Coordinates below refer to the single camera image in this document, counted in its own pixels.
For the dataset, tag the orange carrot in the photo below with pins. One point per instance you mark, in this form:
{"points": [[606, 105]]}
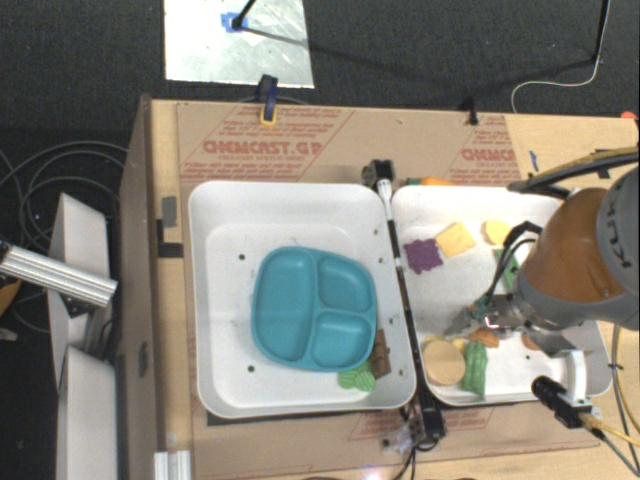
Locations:
{"points": [[435, 181]]}

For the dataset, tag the tan round biscuit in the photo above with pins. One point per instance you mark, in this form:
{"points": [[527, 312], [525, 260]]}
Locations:
{"points": [[443, 363]]}

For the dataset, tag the orange toy food piece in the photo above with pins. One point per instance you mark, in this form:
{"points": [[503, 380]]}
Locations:
{"points": [[486, 338]]}

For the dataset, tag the black cylinder on white bracket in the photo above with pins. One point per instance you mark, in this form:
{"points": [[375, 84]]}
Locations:
{"points": [[555, 395]]}

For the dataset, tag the brown toy chocolate bar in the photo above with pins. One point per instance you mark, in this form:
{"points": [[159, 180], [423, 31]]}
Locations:
{"points": [[381, 355]]}

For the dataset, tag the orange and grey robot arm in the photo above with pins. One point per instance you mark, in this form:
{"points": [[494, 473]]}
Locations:
{"points": [[575, 253]]}

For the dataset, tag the thin black and white rod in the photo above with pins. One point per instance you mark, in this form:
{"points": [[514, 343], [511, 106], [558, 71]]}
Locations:
{"points": [[398, 263]]}

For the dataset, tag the white plastic tray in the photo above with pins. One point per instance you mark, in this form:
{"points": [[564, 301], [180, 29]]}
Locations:
{"points": [[450, 298], [230, 288]]}

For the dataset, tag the green toy vegetable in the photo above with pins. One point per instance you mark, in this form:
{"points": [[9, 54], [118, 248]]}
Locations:
{"points": [[510, 270]]}

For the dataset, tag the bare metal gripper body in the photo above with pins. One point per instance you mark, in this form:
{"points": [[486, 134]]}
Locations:
{"points": [[505, 315]]}

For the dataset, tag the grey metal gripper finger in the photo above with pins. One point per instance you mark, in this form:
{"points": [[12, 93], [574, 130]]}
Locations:
{"points": [[470, 311], [459, 326]]}

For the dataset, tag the yellow and orange toy bread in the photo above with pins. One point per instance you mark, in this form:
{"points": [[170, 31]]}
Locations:
{"points": [[495, 232]]}

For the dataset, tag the yellow toy cracker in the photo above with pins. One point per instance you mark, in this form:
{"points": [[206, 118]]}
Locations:
{"points": [[455, 239]]}

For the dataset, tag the blue divided plate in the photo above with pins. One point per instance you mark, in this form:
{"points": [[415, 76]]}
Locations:
{"points": [[290, 313]]}

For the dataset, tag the orange round toy piece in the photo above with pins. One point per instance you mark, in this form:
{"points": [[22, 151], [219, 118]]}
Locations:
{"points": [[530, 342]]}

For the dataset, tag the green toy pea pod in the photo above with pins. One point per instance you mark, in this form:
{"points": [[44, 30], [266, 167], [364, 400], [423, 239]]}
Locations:
{"points": [[475, 368]]}

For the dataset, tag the brown cardboard board red print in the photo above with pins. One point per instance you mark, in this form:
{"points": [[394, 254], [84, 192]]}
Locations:
{"points": [[310, 148]]}

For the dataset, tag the green toy lettuce leaf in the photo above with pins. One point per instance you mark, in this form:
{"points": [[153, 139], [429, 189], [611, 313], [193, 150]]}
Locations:
{"points": [[356, 380]]}

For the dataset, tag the small yellow toy piece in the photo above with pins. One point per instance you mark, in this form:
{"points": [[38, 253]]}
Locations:
{"points": [[458, 344]]}

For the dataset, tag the purple toy grapes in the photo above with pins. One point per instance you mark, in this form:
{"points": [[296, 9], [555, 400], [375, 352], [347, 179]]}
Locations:
{"points": [[423, 257]]}

